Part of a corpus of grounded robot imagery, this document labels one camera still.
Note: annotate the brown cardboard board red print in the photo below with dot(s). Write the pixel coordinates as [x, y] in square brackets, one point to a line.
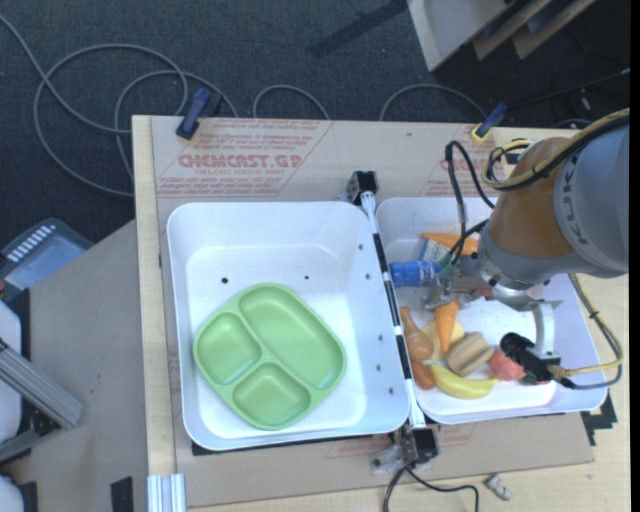
[300, 150]

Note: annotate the short orange carrot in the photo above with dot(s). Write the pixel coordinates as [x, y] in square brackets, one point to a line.
[446, 322]

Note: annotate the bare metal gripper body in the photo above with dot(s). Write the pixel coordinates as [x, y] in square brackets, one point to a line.
[472, 284]

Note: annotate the green divided plate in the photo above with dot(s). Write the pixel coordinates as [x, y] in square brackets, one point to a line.
[272, 350]

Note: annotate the small white plastic piece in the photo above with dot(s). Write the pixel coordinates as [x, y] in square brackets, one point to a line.
[499, 487]

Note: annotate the red toy meat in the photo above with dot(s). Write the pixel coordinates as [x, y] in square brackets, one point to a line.
[506, 366]

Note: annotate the black cylinder on white bracket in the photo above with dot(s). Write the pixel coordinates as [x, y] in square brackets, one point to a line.
[530, 357]

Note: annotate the blue plastic bottle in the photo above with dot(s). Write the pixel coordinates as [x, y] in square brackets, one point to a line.
[410, 274]

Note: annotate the orange toy sausage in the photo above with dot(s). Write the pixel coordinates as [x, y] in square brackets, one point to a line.
[424, 376]

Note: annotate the long orange carrot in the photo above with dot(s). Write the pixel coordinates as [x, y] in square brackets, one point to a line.
[452, 240]

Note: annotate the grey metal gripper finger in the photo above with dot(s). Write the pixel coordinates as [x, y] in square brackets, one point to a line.
[475, 295]
[434, 301]

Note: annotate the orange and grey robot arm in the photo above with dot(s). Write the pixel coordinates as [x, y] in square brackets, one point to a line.
[545, 210]

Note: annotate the brown toy drumstick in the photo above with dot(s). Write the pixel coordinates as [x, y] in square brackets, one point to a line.
[417, 340]

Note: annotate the tan toy bread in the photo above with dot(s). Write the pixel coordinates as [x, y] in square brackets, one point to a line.
[469, 354]

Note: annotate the yellow banana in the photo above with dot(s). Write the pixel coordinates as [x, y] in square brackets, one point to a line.
[462, 386]

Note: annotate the blue and white carton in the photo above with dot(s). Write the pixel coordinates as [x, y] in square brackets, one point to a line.
[431, 250]

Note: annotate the thin black and white rod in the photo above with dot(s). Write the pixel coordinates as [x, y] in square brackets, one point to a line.
[387, 282]

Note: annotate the yellow toy wedge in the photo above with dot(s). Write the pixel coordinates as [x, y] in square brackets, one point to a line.
[457, 332]

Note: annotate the white plastic tray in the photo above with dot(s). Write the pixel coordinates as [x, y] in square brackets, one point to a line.
[280, 235]
[500, 315]

